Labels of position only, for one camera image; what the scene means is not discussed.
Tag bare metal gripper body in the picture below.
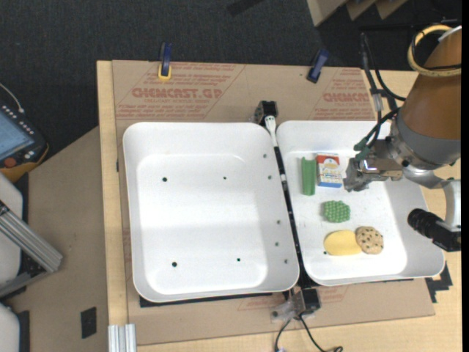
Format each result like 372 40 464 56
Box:
343 136 408 194

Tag red and white carton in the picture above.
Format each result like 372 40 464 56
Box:
315 153 345 189

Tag white plastic tray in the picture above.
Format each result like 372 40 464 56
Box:
275 120 446 287
122 121 300 304

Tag green toy grapes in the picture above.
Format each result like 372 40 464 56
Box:
322 199 352 224

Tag brown chocolate chip biscuit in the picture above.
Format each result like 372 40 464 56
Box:
355 226 385 255

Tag green toy celery stick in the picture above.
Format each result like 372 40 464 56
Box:
300 155 317 197

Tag yellow oval toy food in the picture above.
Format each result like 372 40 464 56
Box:
322 230 363 257

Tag thin black and white rod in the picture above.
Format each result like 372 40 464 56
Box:
264 114 308 289

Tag brown cardboard board, red print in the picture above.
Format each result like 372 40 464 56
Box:
111 59 437 346

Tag black cylinder on white bracket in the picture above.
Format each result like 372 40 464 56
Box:
402 162 462 253

